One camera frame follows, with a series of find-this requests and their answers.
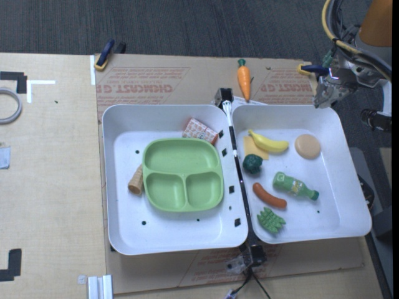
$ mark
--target green plate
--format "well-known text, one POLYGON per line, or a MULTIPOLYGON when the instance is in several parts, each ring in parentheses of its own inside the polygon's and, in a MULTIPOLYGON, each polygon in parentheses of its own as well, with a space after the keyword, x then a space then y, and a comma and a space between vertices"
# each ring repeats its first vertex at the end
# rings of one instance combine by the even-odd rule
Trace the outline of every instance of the green plate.
POLYGON ((205 211, 223 198, 223 174, 216 148, 198 138, 165 138, 143 152, 148 200, 163 211, 205 211))

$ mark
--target bottle label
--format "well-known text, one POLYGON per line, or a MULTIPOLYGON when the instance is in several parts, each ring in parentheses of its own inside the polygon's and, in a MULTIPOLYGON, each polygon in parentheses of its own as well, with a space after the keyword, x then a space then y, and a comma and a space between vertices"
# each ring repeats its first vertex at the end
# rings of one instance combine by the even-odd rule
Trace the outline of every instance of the bottle label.
POLYGON ((293 193, 294 196, 298 196, 300 190, 302 189, 302 184, 303 183, 300 181, 292 181, 291 193, 293 193))

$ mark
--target yellow banana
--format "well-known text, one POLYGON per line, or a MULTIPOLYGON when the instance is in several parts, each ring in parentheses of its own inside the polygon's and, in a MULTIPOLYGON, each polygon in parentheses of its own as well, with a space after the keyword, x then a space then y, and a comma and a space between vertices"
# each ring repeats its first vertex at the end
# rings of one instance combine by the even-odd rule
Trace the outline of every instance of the yellow banana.
POLYGON ((272 153, 280 153, 288 148, 288 141, 274 141, 263 135, 257 134, 252 130, 248 130, 248 133, 252 136, 255 145, 261 150, 272 153))

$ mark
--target gray ring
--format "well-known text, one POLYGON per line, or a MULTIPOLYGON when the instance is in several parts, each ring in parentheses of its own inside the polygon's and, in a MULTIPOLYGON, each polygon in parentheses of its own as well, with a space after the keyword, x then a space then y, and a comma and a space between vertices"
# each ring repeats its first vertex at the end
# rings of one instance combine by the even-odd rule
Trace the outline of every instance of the gray ring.
POLYGON ((15 121, 17 119, 17 117, 21 114, 22 111, 22 102, 21 99, 19 98, 18 94, 8 90, 7 88, 0 88, 0 94, 7 94, 10 95, 11 97, 15 98, 15 100, 18 103, 18 107, 17 110, 14 114, 12 114, 10 117, 7 118, 0 118, 0 125, 1 124, 8 124, 11 123, 13 121, 15 121))

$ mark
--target toy bottle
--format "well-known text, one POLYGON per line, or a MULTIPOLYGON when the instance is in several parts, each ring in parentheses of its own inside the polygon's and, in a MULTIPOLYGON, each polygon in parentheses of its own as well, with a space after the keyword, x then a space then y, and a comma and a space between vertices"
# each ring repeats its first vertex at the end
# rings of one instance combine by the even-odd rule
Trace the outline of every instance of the toy bottle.
POLYGON ((273 186, 294 196, 307 196, 315 201, 319 197, 319 192, 309 189, 304 182, 285 175, 283 172, 277 172, 273 179, 273 186))

